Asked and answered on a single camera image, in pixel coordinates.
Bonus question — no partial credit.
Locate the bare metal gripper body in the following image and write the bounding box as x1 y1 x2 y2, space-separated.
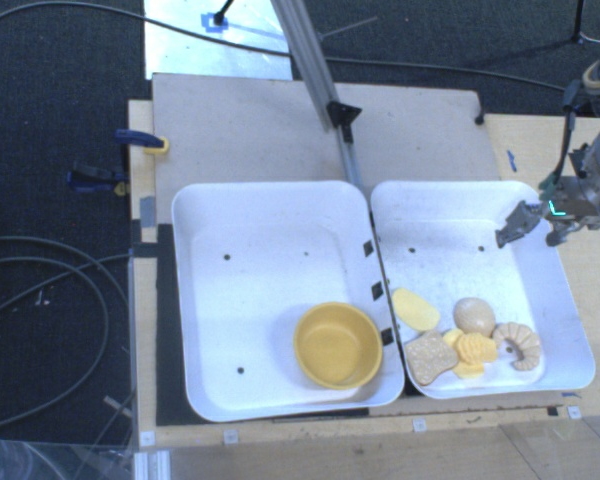
542 173 600 230

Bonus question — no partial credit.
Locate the white plastic tray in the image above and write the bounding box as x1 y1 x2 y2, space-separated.
171 180 407 424
369 180 597 401

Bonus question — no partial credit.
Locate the beige egg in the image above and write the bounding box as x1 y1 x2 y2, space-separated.
452 296 497 339

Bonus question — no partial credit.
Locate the beige croissant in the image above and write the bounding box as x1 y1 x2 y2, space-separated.
491 321 543 373

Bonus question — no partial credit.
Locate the yellow ridged piece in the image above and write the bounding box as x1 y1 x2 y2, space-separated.
454 331 499 366

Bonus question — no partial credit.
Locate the yellow oval slice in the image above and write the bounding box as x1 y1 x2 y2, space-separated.
390 287 442 333

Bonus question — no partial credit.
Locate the thin black rod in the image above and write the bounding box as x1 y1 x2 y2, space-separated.
368 202 406 377

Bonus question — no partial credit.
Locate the brown bread slice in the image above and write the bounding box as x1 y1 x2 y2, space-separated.
403 329 461 388

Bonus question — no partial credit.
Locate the yellow bowl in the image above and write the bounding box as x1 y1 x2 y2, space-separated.
292 301 385 391

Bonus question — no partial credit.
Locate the pale wood board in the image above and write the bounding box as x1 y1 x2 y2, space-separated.
151 71 502 227

